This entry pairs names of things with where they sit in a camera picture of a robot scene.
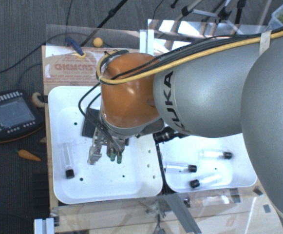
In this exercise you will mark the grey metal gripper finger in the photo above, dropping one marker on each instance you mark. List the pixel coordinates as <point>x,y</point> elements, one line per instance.
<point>94,156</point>

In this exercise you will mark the orange carrot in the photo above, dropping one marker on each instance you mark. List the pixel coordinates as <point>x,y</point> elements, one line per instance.
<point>28,154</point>

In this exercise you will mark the dark grey flat square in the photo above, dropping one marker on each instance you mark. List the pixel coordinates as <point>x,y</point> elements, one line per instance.
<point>88,125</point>

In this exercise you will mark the thin black rod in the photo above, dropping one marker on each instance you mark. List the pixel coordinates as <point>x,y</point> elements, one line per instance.
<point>159,160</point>

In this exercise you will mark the brown cardboard board red print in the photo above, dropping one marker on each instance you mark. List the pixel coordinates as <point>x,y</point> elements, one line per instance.
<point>70,67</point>

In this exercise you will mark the yellow ball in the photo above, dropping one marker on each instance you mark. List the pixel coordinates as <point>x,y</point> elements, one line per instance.
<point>98,42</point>

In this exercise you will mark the black cylinder on white bracket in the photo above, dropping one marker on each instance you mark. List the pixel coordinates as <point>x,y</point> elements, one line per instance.
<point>165,135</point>

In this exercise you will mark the clear plastic bottle black cap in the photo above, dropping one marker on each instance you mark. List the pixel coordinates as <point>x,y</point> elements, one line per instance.
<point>179,167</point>
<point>67,155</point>
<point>214,154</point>
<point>205,180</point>

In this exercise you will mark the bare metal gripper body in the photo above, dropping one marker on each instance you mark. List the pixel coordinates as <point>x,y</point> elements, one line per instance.
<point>104,140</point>

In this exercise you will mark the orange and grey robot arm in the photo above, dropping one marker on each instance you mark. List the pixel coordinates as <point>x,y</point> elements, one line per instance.
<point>204,94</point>

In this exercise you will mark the white plastic tray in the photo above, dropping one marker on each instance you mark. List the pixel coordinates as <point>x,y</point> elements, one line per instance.
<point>238,169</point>
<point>102,181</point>

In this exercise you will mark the beige doughnut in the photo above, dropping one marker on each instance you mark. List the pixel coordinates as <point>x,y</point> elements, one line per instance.
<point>35,100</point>

